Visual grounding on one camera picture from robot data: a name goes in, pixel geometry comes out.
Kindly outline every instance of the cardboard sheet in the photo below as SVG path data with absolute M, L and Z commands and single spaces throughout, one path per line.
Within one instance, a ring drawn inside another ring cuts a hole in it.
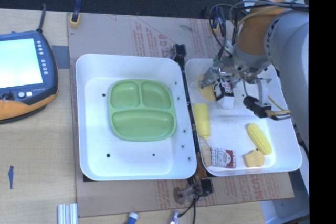
M 186 179 L 93 182 L 84 177 L 79 164 L 75 64 L 80 56 L 88 53 L 166 57 L 174 44 L 186 46 L 186 62 L 193 58 L 214 58 L 219 45 L 208 20 L 81 14 L 79 24 L 73 26 L 69 18 L 70 14 L 67 21 L 79 217 L 188 207 L 188 202 L 180 205 L 173 197 L 175 188 L 188 186 Z M 229 39 L 232 29 L 227 23 Z M 196 206 L 293 197 L 287 172 L 211 177 L 211 180 L 214 192 L 201 198 Z

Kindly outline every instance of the green divided plate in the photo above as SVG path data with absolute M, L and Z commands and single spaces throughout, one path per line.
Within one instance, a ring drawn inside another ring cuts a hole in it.
M 154 80 L 126 79 L 109 90 L 109 118 L 123 140 L 157 141 L 175 132 L 176 115 L 170 90 Z

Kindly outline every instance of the black cable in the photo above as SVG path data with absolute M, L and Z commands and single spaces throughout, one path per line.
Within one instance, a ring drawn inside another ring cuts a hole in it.
M 194 207 L 193 224 L 195 224 L 195 220 L 196 220 L 196 203 L 198 202 L 199 198 L 200 198 L 199 196 L 197 196 L 196 198 L 194 198 L 193 202 L 190 204 L 190 206 L 183 213 L 180 213 L 177 217 L 178 218 L 182 217 L 185 213 L 187 213 L 189 211 L 189 209 L 191 207 Z
M 245 92 L 245 95 L 248 96 L 247 89 L 246 89 L 246 84 L 245 83 L 246 83 L 245 80 L 243 80 L 244 92 Z
M 271 6 L 274 6 L 274 5 L 277 5 L 278 4 L 286 4 L 286 5 L 289 5 L 288 8 L 292 8 L 292 9 L 303 9 L 303 11 L 306 11 L 306 9 L 309 10 L 309 5 L 306 5 L 306 4 L 301 4 L 301 3 L 295 3 L 296 0 L 292 0 L 290 2 L 274 2 L 274 1 L 271 1 L 271 0 L 259 0 L 259 1 L 263 1 L 263 2 L 269 2 L 269 4 Z
M 214 31 L 214 29 L 213 29 L 213 27 L 212 27 L 212 22 L 211 22 L 211 17 L 212 17 L 212 14 L 215 14 L 215 15 L 217 15 L 217 17 L 219 18 L 219 19 L 221 19 L 222 20 L 222 22 L 219 22 L 219 28 L 220 28 L 220 33 L 221 33 L 221 35 L 222 35 L 222 37 L 224 38 L 224 42 L 223 42 L 223 44 L 219 41 L 219 39 L 217 38 L 217 35 L 216 35 L 216 33 L 215 33 L 215 31 Z M 232 56 L 232 53 L 231 52 L 229 52 L 228 50 L 226 50 L 225 49 L 225 45 L 226 45 L 226 23 L 225 23 L 225 18 L 221 18 L 221 16 L 218 14 L 218 13 L 216 13 L 216 12 L 213 12 L 212 14 L 209 14 L 209 24 L 210 24 L 210 28 L 211 28 L 211 31 L 212 31 L 212 33 L 213 33 L 213 35 L 214 35 L 214 37 L 215 37 L 215 39 L 216 39 L 216 41 L 217 41 L 217 43 L 220 45 L 220 50 L 219 50 L 219 52 L 218 52 L 218 58 L 220 58 L 221 56 L 222 56 L 222 54 L 223 54 L 223 51 L 225 51 L 226 53 L 228 53 L 230 56 Z
M 212 13 L 212 10 L 213 10 L 215 7 L 217 7 L 217 6 L 218 6 L 218 7 L 229 7 L 229 8 L 232 8 L 232 5 L 230 5 L 230 4 L 217 4 L 217 5 L 215 5 L 215 6 L 213 6 L 213 7 L 211 8 L 211 10 L 210 10 L 210 15 L 211 15 L 211 13 Z M 247 12 L 244 11 L 243 9 L 238 10 L 238 12 L 235 14 L 235 22 L 238 20 L 238 15 L 239 15 L 240 13 L 242 13 L 243 16 L 246 16 L 246 15 L 247 15 Z M 216 37 L 215 32 L 213 31 L 213 29 L 212 29 L 212 32 L 213 32 L 213 34 L 214 34 L 214 36 L 215 36 L 217 42 L 219 43 L 219 45 L 222 46 L 222 44 L 219 42 L 218 38 Z M 233 32 L 233 38 L 232 38 L 232 40 L 231 40 L 232 45 L 234 44 L 234 41 L 235 41 L 235 38 L 234 38 L 234 37 L 235 37 L 235 28 L 234 28 L 234 32 Z
M 288 7 L 283 7 L 278 4 L 286 4 L 288 5 Z M 309 6 L 305 5 L 305 4 L 299 4 L 299 3 L 295 3 L 295 2 L 270 2 L 269 4 L 258 4 L 258 5 L 253 5 L 253 6 L 246 6 L 246 7 L 242 7 L 242 8 L 237 8 L 238 10 L 240 9 L 251 9 L 251 8 L 262 8 L 262 7 L 268 7 L 268 6 L 278 6 L 278 7 L 282 7 L 282 8 L 290 8 L 290 9 L 294 9 L 294 10 L 302 10 L 302 11 L 306 11 L 309 10 Z
M 36 31 L 38 31 L 40 33 L 42 33 L 42 26 L 43 26 L 43 22 L 44 22 L 44 17 L 46 16 L 46 11 L 47 11 L 47 5 L 42 4 L 41 20 L 40 20 L 40 24 L 39 24 L 38 28 L 36 29 Z
M 235 14 L 235 18 L 234 18 L 234 28 L 233 28 L 232 39 L 231 39 L 232 46 L 236 43 L 236 36 L 238 35 L 238 32 L 239 32 L 239 30 L 237 29 L 237 26 L 238 26 L 237 22 L 238 22 L 238 13 Z
M 280 118 L 278 116 L 272 116 L 271 119 L 274 120 L 274 121 L 282 121 L 282 120 L 287 120 L 287 119 L 290 119 L 291 116 L 286 116 L 286 117 L 283 117 L 283 118 Z

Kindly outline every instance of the black clip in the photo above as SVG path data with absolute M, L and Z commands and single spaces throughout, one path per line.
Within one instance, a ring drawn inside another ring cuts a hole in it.
M 72 25 L 78 25 L 80 19 L 80 9 L 82 8 L 82 0 L 76 0 L 75 10 L 71 13 L 70 23 Z

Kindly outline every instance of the cable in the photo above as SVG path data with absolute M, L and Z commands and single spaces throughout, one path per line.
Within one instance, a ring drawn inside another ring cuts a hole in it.
M 200 198 L 199 196 L 194 198 L 190 206 L 183 213 L 180 213 L 177 217 L 180 218 L 184 216 L 184 214 L 187 213 L 191 207 L 194 207 L 194 217 L 193 217 L 193 224 L 194 224 L 196 220 L 196 203 L 198 202 L 199 198 Z
M 284 118 L 279 118 L 279 117 L 276 117 L 276 116 L 271 117 L 271 119 L 274 120 L 274 121 L 283 121 L 283 120 L 288 120 L 290 118 L 291 118 L 291 116 L 287 116 L 287 117 L 284 117 Z
M 290 110 L 286 109 L 286 110 L 281 110 L 281 111 L 273 111 L 273 110 L 265 110 L 266 114 L 270 117 L 270 116 L 278 116 L 278 115 L 289 115 L 290 114 Z
M 46 16 L 46 11 L 47 11 L 47 5 L 42 4 L 41 20 L 40 20 L 40 24 L 39 24 L 38 28 L 36 29 L 36 31 L 38 31 L 40 33 L 42 33 L 42 26 L 43 26 L 43 22 L 44 22 L 44 17 Z
M 306 10 L 309 8 L 309 5 L 305 5 L 305 4 L 297 4 L 297 3 L 289 3 L 289 2 L 273 2 L 273 1 L 269 1 L 269 0 L 243 0 L 243 1 L 239 1 L 236 4 L 234 4 L 229 11 L 229 19 L 232 22 L 232 24 L 234 25 L 234 29 L 236 31 L 238 31 L 237 28 L 237 24 L 233 19 L 233 10 L 239 10 L 240 8 L 238 8 L 237 6 L 240 4 L 244 4 L 244 3 L 261 3 L 261 4 L 265 4 L 266 6 L 278 6 L 278 7 L 284 7 L 284 8 L 291 8 L 291 9 L 299 9 L 299 10 Z M 260 5 L 254 5 L 251 6 L 249 8 L 257 8 L 260 7 Z
M 248 96 L 248 94 L 247 94 L 247 89 L 246 89 L 246 82 L 245 82 L 245 80 L 243 80 L 243 86 L 244 86 L 244 92 L 245 92 L 245 95 Z
M 271 100 L 272 103 L 273 103 L 274 105 L 276 105 L 279 109 L 281 109 L 281 110 L 285 110 L 285 109 L 283 109 L 281 106 L 279 106 L 279 105 L 274 101 L 274 99 L 273 99 L 271 96 L 268 96 L 268 99 Z
M 225 37 L 226 36 L 226 23 L 225 23 L 224 14 L 221 16 L 217 12 L 214 12 L 214 15 L 216 15 L 218 17 L 220 34 L 222 35 L 222 37 Z
M 230 5 L 230 4 L 225 4 L 225 3 L 220 3 L 220 4 L 216 4 L 216 5 L 212 6 L 211 9 L 210 9 L 210 11 L 209 11 L 210 18 L 211 18 L 211 14 L 212 14 L 213 9 L 216 8 L 216 7 L 229 7 L 229 8 L 231 8 L 232 5 Z M 238 10 L 238 12 L 237 12 L 237 14 L 236 14 L 236 17 L 238 17 L 238 14 L 239 14 L 239 13 L 242 13 L 244 16 L 247 15 L 247 12 L 246 12 L 246 11 L 244 11 L 244 10 Z M 215 34 L 215 32 L 213 31 L 213 29 L 212 29 L 212 33 L 214 34 L 214 36 L 215 36 L 215 38 L 216 38 L 218 44 L 219 44 L 220 46 L 222 46 L 222 44 L 219 42 L 218 38 L 216 37 L 216 34 Z
M 229 7 L 229 8 L 231 8 L 232 5 L 230 5 L 230 4 L 224 4 L 224 3 L 217 4 L 217 5 L 212 6 L 212 7 L 210 8 L 210 11 L 209 11 L 209 24 L 210 24 L 210 28 L 211 28 L 211 31 L 212 31 L 212 33 L 213 33 L 213 35 L 214 35 L 214 37 L 215 37 L 217 43 L 218 43 L 218 44 L 220 45 L 220 47 L 221 47 L 221 49 L 219 50 L 219 52 L 218 52 L 218 54 L 217 54 L 217 56 L 216 56 L 216 58 L 219 59 L 219 58 L 222 56 L 223 51 L 225 51 L 225 52 L 226 52 L 227 54 L 229 54 L 230 56 L 232 56 L 232 53 L 231 53 L 230 51 L 228 51 L 227 49 L 225 49 L 225 46 L 226 46 L 226 40 L 227 40 L 227 38 L 226 38 L 226 23 L 225 23 L 225 18 L 224 18 L 224 14 L 222 15 L 222 16 L 223 16 L 223 18 L 222 18 L 219 14 L 213 12 L 214 8 L 216 8 L 216 7 Z M 241 12 L 242 12 L 244 15 L 247 15 L 247 13 L 246 13 L 245 11 L 242 10 Z M 220 30 L 221 30 L 220 32 L 221 32 L 221 34 L 222 34 L 222 37 L 224 38 L 224 39 L 223 39 L 223 44 L 219 41 L 219 39 L 218 39 L 217 36 L 216 36 L 215 31 L 214 31 L 213 28 L 212 28 L 212 22 L 211 22 L 212 14 L 215 14 L 215 15 L 218 16 L 218 18 L 223 19 L 223 22 L 221 22 L 221 23 L 219 24 L 219 27 L 220 27 Z
M 259 15 L 259 14 L 262 14 L 262 13 L 270 12 L 270 11 L 272 11 L 272 10 L 281 9 L 281 8 L 282 8 L 282 7 L 270 7 L 270 8 L 261 9 L 261 10 L 258 10 L 257 12 L 253 12 L 253 13 L 250 13 L 250 14 L 246 15 L 246 16 L 245 16 L 243 19 L 241 19 L 241 20 L 239 21 L 239 23 L 237 24 L 237 26 L 236 26 L 236 27 L 237 27 L 237 32 L 239 31 L 239 28 L 240 28 L 241 24 L 242 24 L 245 20 L 247 20 L 248 18 L 254 17 L 254 16 Z

